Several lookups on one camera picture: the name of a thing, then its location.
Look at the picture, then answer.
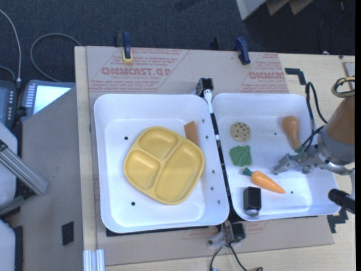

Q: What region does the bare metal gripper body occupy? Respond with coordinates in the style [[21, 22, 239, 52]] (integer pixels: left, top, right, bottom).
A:
[[294, 143, 354, 176]]

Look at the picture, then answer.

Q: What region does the orange toy carrot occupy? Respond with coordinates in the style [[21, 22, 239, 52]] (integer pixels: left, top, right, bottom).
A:
[[243, 167, 287, 195]]

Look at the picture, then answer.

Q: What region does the tan toy chicken drumstick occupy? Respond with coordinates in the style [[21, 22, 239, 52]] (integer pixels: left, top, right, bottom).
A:
[[281, 115, 302, 150]]

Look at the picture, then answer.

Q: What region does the white plastic tray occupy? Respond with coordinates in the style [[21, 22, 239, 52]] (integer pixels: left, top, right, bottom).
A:
[[93, 93, 230, 234], [211, 92, 342, 222]]

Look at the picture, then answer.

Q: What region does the green toy lettuce leaf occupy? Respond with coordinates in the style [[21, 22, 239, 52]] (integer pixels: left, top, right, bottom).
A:
[[228, 145, 253, 168]]

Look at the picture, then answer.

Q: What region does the tan chocolate chip biscuit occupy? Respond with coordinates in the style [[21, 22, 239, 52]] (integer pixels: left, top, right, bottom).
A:
[[230, 121, 252, 143]]

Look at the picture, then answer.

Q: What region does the thin black and white rod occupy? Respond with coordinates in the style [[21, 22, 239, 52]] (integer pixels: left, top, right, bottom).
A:
[[203, 89, 234, 218]]

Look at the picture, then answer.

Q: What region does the orange toy bread slice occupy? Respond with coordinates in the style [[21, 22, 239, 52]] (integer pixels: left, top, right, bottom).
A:
[[183, 120, 200, 146]]

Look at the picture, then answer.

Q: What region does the yellow divided plate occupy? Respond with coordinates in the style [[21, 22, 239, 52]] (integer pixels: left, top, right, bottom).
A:
[[123, 126, 206, 206]]

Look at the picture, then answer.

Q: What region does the brown cardboard board, red print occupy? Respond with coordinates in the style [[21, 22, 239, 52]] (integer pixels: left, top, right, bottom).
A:
[[86, 46, 336, 266]]

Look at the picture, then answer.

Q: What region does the black cylinder on white bracket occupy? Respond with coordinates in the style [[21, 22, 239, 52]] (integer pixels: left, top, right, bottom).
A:
[[328, 168, 355, 215]]

